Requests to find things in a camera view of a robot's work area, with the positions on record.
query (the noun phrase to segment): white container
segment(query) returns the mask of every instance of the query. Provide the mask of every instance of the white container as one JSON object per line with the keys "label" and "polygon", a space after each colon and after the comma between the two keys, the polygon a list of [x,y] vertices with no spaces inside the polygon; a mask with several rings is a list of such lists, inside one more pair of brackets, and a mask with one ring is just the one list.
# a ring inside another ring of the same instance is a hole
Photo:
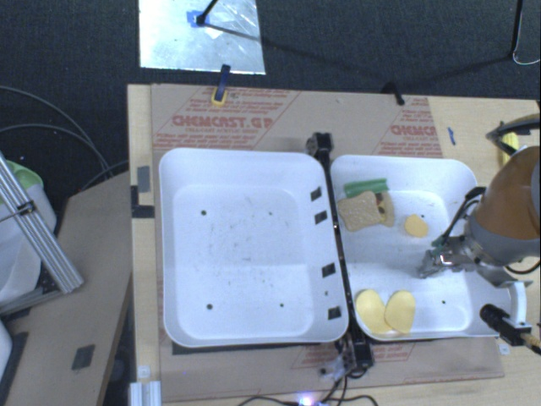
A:
{"label": "white container", "polygon": [[[348,182],[386,178],[395,207],[392,228],[377,224],[352,233],[339,220],[352,296],[372,288],[385,303],[395,291],[408,290],[416,300],[409,334],[373,334],[357,314],[363,331],[380,341],[495,335],[479,311],[490,303],[511,313],[508,289],[495,288],[476,272],[445,271],[426,279],[417,273],[431,242],[447,229],[464,195],[477,185],[466,165],[446,159],[341,156],[333,162],[331,176],[336,200],[346,197],[343,186]],[[412,214],[428,223],[425,238],[406,233],[404,222]],[[461,234],[463,226],[461,220],[453,234]],[[522,283],[517,286],[523,289]]]}
{"label": "white container", "polygon": [[[26,190],[43,221],[53,230],[54,210],[39,184]],[[0,218],[9,215],[5,204],[0,204]],[[40,276],[41,259],[23,234],[14,218],[0,222],[0,305],[31,292]]]}
{"label": "white container", "polygon": [[[313,157],[176,149],[161,159],[159,176],[164,323],[175,343],[323,343],[343,335],[349,320],[342,271],[325,174]],[[418,277],[425,251],[476,186],[464,164],[341,156],[331,177],[336,201],[348,182],[386,178],[395,207],[392,228],[377,224],[350,233],[341,227],[353,298],[372,288],[386,302],[405,289],[417,301],[409,334],[375,335],[356,315],[368,335],[380,341],[493,337],[479,317],[485,304],[508,313],[525,308],[523,283],[510,293],[476,272]],[[428,223],[427,237],[406,233],[411,214]],[[462,228],[461,220],[456,234]]]}
{"label": "white container", "polygon": [[319,343],[347,329],[321,165],[176,149],[160,163],[164,322],[187,347]]}

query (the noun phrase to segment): light tan table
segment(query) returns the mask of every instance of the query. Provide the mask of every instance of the light tan table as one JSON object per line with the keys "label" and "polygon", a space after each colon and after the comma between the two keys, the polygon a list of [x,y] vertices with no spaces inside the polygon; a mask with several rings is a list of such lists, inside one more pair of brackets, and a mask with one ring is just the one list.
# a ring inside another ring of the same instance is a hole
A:
{"label": "light tan table", "polygon": [[[307,115],[325,108],[327,112],[333,107],[343,106],[343,96],[340,93],[307,93],[310,109],[303,109]],[[318,98],[325,98],[318,103]],[[128,114],[130,137],[130,178],[131,184],[138,184],[138,171],[142,167],[154,167],[152,153],[151,125],[151,88],[147,85],[132,85],[128,88]],[[382,106],[388,104],[388,96],[381,96]],[[363,95],[348,96],[347,102],[363,101]],[[493,99],[467,99],[430,97],[429,106],[434,119],[434,126],[440,138],[443,157],[456,158],[466,163],[475,173],[478,183],[486,185],[490,182],[499,168],[498,154],[484,135],[495,128],[500,121],[511,121],[528,114],[538,113],[535,101],[511,101]],[[368,120],[359,117],[359,124],[370,125]],[[295,143],[294,132],[312,131],[307,118],[302,119],[298,128],[287,132],[288,143]],[[456,144],[453,145],[447,133],[452,128]],[[306,137],[311,132],[304,132]],[[538,144],[538,135],[524,140],[530,144]],[[154,188],[139,193],[139,204],[153,206]],[[134,307],[136,320],[136,359],[140,370],[138,381],[148,382],[161,379],[161,363],[158,331],[158,291],[156,288],[156,225],[153,218],[135,218],[132,221],[133,252],[134,252]],[[539,271],[529,276],[533,285],[527,289],[528,309],[527,318],[538,322],[539,318]],[[465,380],[448,383],[426,383],[418,385],[400,385],[399,387],[371,387],[358,391],[350,389],[347,397],[361,393],[374,396],[381,406],[400,405],[432,405],[432,404],[537,404],[538,374],[541,371],[541,359],[525,348],[513,348],[501,361],[505,377],[486,380]],[[283,399],[297,399],[296,395],[272,396]],[[220,404],[235,405],[241,398],[220,400],[201,400],[179,404]],[[267,402],[252,402],[250,404],[268,404]],[[349,404],[367,404],[359,401]]]}
{"label": "light tan table", "polygon": [[[127,173],[69,200],[58,242],[85,283],[7,324],[28,332],[7,406],[103,403],[131,298],[130,241]],[[72,370],[89,346],[89,365]]]}

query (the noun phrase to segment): yellow clip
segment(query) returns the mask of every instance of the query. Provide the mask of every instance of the yellow clip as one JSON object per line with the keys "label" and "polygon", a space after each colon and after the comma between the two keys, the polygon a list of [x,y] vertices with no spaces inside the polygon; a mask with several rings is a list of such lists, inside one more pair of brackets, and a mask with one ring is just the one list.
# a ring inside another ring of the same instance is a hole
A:
{"label": "yellow clip", "polygon": [[217,107],[221,107],[223,104],[226,103],[227,99],[227,91],[223,92],[223,97],[221,98],[221,101],[217,101],[216,98],[216,92],[218,91],[218,88],[215,87],[212,91],[212,96],[210,97],[210,102],[212,102],[212,105],[215,105]]}

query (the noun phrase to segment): green lid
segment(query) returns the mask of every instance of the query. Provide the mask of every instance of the green lid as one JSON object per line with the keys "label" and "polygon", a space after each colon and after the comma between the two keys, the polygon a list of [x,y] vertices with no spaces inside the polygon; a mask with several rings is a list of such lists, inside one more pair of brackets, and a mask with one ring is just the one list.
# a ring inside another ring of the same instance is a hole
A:
{"label": "green lid", "polygon": [[348,199],[351,199],[364,191],[372,191],[376,194],[388,190],[389,187],[387,186],[387,179],[385,178],[348,182],[344,185],[344,192]]}
{"label": "green lid", "polygon": [[[41,180],[41,178],[32,170],[29,170],[26,167],[20,166],[19,164],[16,164],[15,162],[7,161],[7,163],[12,173],[17,178],[17,180],[20,182],[21,185],[23,185],[24,189],[28,189],[29,187],[34,186],[35,184],[39,184],[43,186],[43,181]],[[0,205],[2,204],[3,204],[3,200],[2,200],[2,196],[0,196]]]}

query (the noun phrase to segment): dark carpet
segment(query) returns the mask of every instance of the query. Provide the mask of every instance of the dark carpet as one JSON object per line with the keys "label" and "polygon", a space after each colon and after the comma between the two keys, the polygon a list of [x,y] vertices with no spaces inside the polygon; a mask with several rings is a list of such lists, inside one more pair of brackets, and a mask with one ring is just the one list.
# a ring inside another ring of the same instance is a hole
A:
{"label": "dark carpet", "polygon": [[[516,0],[256,0],[267,75],[231,85],[539,99],[539,65],[509,58]],[[518,57],[539,57],[540,0],[524,0]],[[0,85],[62,108],[109,164],[127,159],[126,86],[215,84],[216,74],[141,69],[138,0],[0,0]],[[28,96],[0,90],[0,151],[37,171],[57,211],[101,171],[75,130]],[[116,172],[125,170],[119,167]]]}

